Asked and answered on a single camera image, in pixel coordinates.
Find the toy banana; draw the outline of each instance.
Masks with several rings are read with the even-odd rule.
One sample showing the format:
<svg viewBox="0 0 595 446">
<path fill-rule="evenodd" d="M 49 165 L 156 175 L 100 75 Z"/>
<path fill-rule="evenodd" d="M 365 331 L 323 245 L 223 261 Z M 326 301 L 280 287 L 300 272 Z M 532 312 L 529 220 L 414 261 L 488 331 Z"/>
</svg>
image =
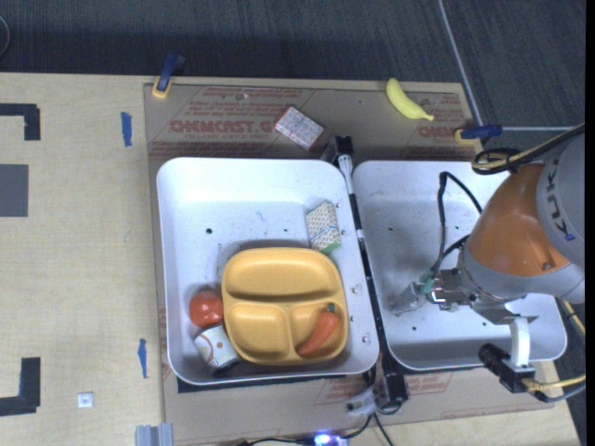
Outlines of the toy banana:
<svg viewBox="0 0 595 446">
<path fill-rule="evenodd" d="M 405 117 L 409 119 L 434 120 L 434 116 L 425 112 L 416 102 L 411 100 L 401 88 L 395 78 L 390 78 L 387 83 L 387 96 L 390 103 Z"/>
</svg>

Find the beige table surface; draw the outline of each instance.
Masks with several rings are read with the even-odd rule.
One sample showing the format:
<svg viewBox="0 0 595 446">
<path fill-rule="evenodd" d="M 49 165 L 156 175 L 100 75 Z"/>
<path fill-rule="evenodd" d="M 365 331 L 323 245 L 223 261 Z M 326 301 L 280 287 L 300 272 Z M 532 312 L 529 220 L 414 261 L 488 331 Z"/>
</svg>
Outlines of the beige table surface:
<svg viewBox="0 0 595 446">
<path fill-rule="evenodd" d="M 3 446 L 129 445 L 137 425 L 165 419 L 142 95 L 152 80 L 0 74 L 0 102 L 37 104 L 42 126 L 42 140 L 24 141 L 22 118 L 0 118 L 0 164 L 29 166 L 29 215 L 0 217 L 0 398 L 17 394 L 21 358 L 40 357 L 42 365 L 41 406 L 0 417 Z M 123 143 L 120 112 L 132 116 L 131 147 Z M 149 378 L 139 366 L 140 338 L 149 347 Z M 557 378 L 550 363 L 544 368 Z M 78 408 L 77 394 L 87 391 L 95 406 Z M 224 424 L 225 412 L 221 417 Z M 565 402 L 387 430 L 400 445 L 578 444 Z M 370 427 L 350 444 L 385 443 Z"/>
</svg>

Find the yellow plate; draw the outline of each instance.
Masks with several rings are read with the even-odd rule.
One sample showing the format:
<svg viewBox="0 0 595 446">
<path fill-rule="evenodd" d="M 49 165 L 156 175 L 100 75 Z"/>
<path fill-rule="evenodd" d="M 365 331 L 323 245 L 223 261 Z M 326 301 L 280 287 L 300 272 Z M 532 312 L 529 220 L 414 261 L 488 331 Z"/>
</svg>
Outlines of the yellow plate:
<svg viewBox="0 0 595 446">
<path fill-rule="evenodd" d="M 264 365 L 326 361 L 345 347 L 348 314 L 335 264 L 308 248 L 259 248 L 238 253 L 221 283 L 223 318 L 238 354 Z M 313 354 L 296 353 L 313 332 L 318 315 L 333 304 L 338 328 Z"/>
</svg>

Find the blue clip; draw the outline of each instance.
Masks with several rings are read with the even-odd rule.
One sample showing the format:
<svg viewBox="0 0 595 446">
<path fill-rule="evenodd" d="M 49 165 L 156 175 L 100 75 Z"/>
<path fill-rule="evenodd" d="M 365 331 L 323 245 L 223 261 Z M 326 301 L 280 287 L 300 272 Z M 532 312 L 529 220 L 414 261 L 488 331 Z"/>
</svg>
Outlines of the blue clip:
<svg viewBox="0 0 595 446">
<path fill-rule="evenodd" d="M 502 125 L 479 125 L 460 132 L 461 138 L 497 138 L 502 134 Z"/>
<path fill-rule="evenodd" d="M 184 64 L 186 64 L 186 58 L 181 56 L 178 51 L 170 51 L 161 71 L 161 76 L 152 85 L 152 94 L 157 98 L 167 98 L 169 89 L 171 89 L 171 76 L 175 73 L 180 74 Z"/>
</svg>

